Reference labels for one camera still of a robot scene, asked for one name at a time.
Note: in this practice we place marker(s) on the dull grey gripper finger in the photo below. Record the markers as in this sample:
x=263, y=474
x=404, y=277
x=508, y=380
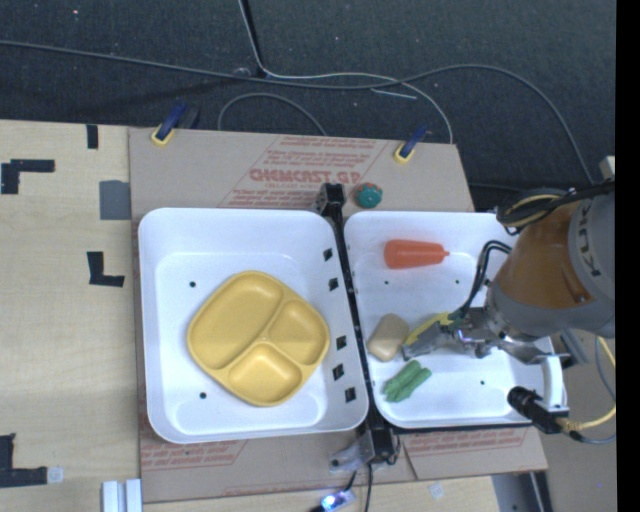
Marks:
x=417, y=351
x=440, y=332

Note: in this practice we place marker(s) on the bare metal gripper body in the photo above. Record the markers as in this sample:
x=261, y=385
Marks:
x=492, y=337

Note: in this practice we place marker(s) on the yellow banana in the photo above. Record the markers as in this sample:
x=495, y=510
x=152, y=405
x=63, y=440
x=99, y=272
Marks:
x=425, y=326

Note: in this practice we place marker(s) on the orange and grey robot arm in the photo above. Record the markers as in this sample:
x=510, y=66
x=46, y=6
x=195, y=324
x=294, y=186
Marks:
x=542, y=270

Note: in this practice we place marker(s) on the beige bread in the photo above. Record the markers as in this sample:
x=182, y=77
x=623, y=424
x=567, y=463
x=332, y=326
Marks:
x=387, y=337

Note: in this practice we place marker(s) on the green asparagus bundle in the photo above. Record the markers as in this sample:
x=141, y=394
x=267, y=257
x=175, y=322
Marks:
x=406, y=382

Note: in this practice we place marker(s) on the white plastic tray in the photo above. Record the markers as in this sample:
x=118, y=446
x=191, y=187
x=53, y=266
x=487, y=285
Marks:
x=235, y=235
x=450, y=400

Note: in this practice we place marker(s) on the orange carrot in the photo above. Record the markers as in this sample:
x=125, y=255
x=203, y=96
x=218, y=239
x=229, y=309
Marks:
x=412, y=254

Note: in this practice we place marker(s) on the yellow divided plate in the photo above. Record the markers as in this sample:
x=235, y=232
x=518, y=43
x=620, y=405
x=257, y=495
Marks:
x=240, y=320

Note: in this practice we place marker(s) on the brown cardboard board red print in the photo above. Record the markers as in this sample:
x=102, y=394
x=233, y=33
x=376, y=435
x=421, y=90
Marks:
x=200, y=165

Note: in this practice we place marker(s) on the black cylinder on white bracket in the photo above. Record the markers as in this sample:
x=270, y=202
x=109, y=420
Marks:
x=532, y=407

